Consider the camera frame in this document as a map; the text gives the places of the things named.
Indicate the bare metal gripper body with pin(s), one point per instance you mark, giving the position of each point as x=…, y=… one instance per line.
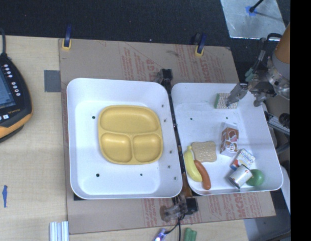
x=263, y=87

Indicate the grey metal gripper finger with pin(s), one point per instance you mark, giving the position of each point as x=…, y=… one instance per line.
x=236, y=93
x=260, y=100

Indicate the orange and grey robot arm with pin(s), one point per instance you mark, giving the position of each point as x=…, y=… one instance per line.
x=283, y=46

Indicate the patterned box with green edge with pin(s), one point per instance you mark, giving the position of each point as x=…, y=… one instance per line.
x=221, y=102

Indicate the brown and white carton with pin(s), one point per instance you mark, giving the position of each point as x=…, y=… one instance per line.
x=229, y=139

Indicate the white plastic tray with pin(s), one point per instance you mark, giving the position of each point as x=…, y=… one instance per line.
x=87, y=184
x=200, y=124

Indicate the small white carton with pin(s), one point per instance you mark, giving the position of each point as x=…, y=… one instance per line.
x=244, y=158

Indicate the tan bread slice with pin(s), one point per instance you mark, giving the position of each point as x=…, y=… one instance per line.
x=204, y=151

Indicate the thin black rod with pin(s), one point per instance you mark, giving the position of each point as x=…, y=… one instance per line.
x=175, y=129

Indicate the white can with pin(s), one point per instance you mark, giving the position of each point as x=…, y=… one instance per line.
x=240, y=176

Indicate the green ball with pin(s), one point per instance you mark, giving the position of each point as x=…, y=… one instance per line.
x=257, y=178

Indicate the yellow banana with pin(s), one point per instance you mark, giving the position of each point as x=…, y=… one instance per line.
x=190, y=166

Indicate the orange sausage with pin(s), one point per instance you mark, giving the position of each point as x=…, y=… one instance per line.
x=203, y=173

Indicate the yellow divided plate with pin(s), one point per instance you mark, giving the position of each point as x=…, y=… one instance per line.
x=130, y=134

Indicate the brown cardboard board, red print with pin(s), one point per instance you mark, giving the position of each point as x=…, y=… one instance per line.
x=107, y=59

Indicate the green ribbed toy vegetable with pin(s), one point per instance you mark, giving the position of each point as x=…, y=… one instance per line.
x=190, y=235

